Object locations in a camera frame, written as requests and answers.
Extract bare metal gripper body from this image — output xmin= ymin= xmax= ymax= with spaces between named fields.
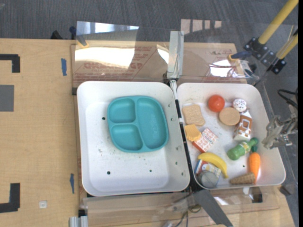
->
xmin=278 ymin=105 xmax=299 ymax=147

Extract orange carrot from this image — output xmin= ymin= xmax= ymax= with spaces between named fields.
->
xmin=249 ymin=145 xmax=261 ymax=183

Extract brown and white carton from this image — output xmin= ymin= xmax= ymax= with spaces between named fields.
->
xmin=233 ymin=110 xmax=253 ymax=141

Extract green bottle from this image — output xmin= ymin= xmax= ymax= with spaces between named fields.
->
xmin=226 ymin=137 xmax=259 ymax=161

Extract white sprinkled doughnut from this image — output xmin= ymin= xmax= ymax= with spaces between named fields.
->
xmin=232 ymin=98 xmax=247 ymax=113

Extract tan ice cream cone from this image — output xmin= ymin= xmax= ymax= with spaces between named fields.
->
xmin=229 ymin=172 xmax=256 ymax=185

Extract round tan biscuit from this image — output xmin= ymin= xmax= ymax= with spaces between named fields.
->
xmin=218 ymin=107 xmax=241 ymax=126

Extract yellow banana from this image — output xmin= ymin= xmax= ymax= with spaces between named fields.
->
xmin=197 ymin=152 xmax=229 ymax=179

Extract orange ball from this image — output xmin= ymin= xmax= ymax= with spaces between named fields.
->
xmin=207 ymin=94 xmax=225 ymax=113

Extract red and white packet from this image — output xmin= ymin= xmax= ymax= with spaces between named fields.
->
xmin=192 ymin=127 xmax=218 ymax=153

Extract red blue and yellow carton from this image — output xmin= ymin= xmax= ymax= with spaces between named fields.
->
xmin=194 ymin=159 xmax=222 ymax=182

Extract white plastic tray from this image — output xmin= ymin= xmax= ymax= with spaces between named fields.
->
xmin=76 ymin=80 xmax=191 ymax=197
xmin=176 ymin=82 xmax=286 ymax=190

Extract grey can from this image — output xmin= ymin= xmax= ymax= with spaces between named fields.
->
xmin=197 ymin=170 xmax=218 ymax=189

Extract yellow toy fries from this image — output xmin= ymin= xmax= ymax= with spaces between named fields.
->
xmin=184 ymin=124 xmax=202 ymax=142

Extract yellow pole with black foot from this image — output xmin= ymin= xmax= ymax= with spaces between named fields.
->
xmin=243 ymin=0 xmax=299 ymax=64
xmin=267 ymin=32 xmax=299 ymax=75

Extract tan bread slice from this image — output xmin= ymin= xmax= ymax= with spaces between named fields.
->
xmin=181 ymin=104 xmax=206 ymax=127

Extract brown cardboard board red print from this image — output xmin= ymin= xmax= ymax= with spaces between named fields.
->
xmin=71 ymin=41 xmax=285 ymax=214

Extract blue divided plate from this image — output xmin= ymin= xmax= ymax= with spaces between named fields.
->
xmin=107 ymin=95 xmax=169 ymax=153

